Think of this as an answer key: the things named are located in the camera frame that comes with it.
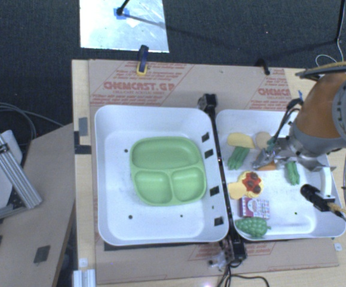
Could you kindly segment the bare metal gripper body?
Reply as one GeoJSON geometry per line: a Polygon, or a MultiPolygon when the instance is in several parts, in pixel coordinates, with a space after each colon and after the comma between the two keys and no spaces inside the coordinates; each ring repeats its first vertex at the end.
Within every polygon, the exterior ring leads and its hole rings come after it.
{"type": "Polygon", "coordinates": [[[294,137],[278,138],[273,153],[275,160],[285,163],[295,161],[310,172],[319,172],[323,168],[329,168],[331,171],[336,169],[336,166],[330,165],[326,154],[317,154],[305,149],[294,137]]]}

